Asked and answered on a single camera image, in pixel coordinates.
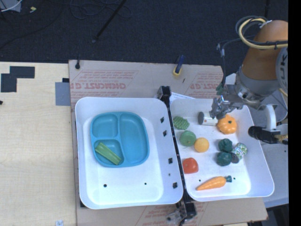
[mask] can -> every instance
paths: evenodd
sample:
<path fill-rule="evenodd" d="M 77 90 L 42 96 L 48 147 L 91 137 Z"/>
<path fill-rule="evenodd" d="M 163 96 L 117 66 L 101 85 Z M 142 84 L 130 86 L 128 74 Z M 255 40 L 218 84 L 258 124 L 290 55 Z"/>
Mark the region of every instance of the can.
<path fill-rule="evenodd" d="M 248 153 L 248 148 L 245 144 L 238 142 L 236 146 L 232 149 L 232 163 L 239 163 L 243 159 L 244 155 Z"/>

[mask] white tray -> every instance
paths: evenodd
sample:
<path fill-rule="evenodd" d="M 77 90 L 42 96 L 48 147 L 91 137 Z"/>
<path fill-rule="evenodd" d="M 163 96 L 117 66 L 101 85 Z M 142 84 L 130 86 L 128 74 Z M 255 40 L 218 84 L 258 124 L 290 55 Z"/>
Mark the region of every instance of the white tray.
<path fill-rule="evenodd" d="M 150 154 L 132 167 L 110 168 L 94 156 L 90 124 L 107 112 L 132 112 L 145 124 Z M 165 104 L 154 98 L 85 97 L 75 106 L 79 194 L 91 209 L 174 204 L 183 195 L 170 121 Z"/>
<path fill-rule="evenodd" d="M 196 201 L 206 202 L 234 198 L 266 197 L 274 192 L 274 182 L 268 168 L 260 142 L 248 135 L 249 127 L 253 126 L 252 117 L 247 106 L 242 110 L 234 110 L 229 115 L 233 116 L 237 123 L 236 133 L 225 135 L 216 126 L 199 125 L 198 113 L 208 113 L 211 110 L 212 99 L 176 99 L 171 103 L 171 114 L 181 116 L 190 123 L 187 130 L 194 132 L 198 137 L 205 137 L 209 141 L 209 149 L 204 153 L 198 153 L 194 147 L 183 146 L 180 135 L 184 130 L 175 130 L 180 158 L 193 157 L 199 165 L 199 171 L 192 174 L 184 174 L 188 194 Z M 218 142 L 228 138 L 233 145 L 240 142 L 247 146 L 248 153 L 239 163 L 231 163 L 228 166 L 219 166 L 216 163 L 216 155 L 220 152 Z M 215 176 L 232 176 L 232 182 L 224 187 L 197 191 L 196 187 Z"/>

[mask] toy tomato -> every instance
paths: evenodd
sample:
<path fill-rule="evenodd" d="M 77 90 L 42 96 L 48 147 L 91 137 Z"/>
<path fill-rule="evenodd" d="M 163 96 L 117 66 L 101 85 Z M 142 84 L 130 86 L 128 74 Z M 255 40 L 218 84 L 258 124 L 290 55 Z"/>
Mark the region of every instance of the toy tomato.
<path fill-rule="evenodd" d="M 198 172 L 198 163 L 192 157 L 184 159 L 182 165 L 185 174 Z"/>

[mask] toy carrot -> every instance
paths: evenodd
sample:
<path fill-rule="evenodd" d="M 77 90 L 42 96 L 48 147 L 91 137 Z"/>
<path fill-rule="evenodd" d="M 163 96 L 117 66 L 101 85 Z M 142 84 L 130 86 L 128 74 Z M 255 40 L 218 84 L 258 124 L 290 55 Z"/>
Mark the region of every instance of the toy carrot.
<path fill-rule="evenodd" d="M 214 177 L 212 179 L 209 179 L 208 181 L 204 182 L 200 186 L 197 187 L 197 190 L 206 190 L 206 189 L 212 189 L 212 188 L 219 188 L 222 186 L 225 186 L 226 182 L 232 182 L 232 177 L 227 176 L 227 177 Z"/>

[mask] divided blue plate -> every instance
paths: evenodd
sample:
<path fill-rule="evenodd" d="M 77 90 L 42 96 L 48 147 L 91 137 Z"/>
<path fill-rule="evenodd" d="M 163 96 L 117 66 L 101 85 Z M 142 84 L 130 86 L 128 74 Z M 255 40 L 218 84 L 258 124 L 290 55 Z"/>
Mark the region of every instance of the divided blue plate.
<path fill-rule="evenodd" d="M 105 167 L 131 167 L 142 164 L 150 154 L 147 131 L 140 116 L 130 112 L 97 115 L 90 126 L 91 145 L 96 160 Z M 118 165 L 95 151 L 105 144 L 121 158 Z"/>

